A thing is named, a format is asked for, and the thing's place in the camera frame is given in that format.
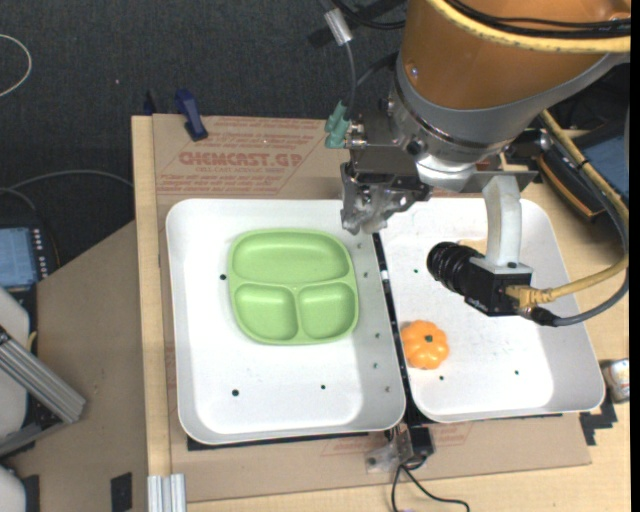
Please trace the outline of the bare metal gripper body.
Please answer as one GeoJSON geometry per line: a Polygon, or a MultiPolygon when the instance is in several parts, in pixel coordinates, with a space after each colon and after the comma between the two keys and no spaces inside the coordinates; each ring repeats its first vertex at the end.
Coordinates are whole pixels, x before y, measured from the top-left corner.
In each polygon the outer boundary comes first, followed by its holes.
{"type": "Polygon", "coordinates": [[[438,105],[419,95],[390,95],[360,115],[341,102],[347,196],[417,201],[434,188],[461,192],[481,160],[481,111],[438,105]]]}

